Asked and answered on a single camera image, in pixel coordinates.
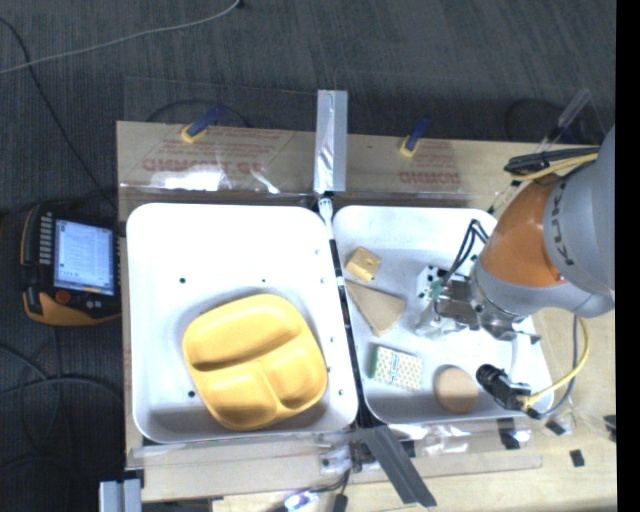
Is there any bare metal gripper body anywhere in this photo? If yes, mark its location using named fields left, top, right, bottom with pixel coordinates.
left=433, top=277, right=525, bottom=342

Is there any white and green patterned carton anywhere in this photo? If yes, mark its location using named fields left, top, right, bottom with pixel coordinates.
left=369, top=344, right=424, bottom=393

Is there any white plastic tray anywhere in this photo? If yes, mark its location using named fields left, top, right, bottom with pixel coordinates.
left=125, top=201, right=360, bottom=446
left=331, top=204, right=557, bottom=427

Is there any beige triangular bread slice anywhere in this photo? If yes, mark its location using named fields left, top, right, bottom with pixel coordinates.
left=345, top=279, right=407, bottom=339

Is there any yellow divided plate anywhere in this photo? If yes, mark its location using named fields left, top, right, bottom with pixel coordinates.
left=181, top=292, right=330, bottom=433

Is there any brown cardboard board red print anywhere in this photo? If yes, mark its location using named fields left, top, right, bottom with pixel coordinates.
left=115, top=119, right=617, bottom=504

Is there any black cylinder on white bracket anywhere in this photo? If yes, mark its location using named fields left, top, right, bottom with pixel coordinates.
left=475, top=324, right=543, bottom=413

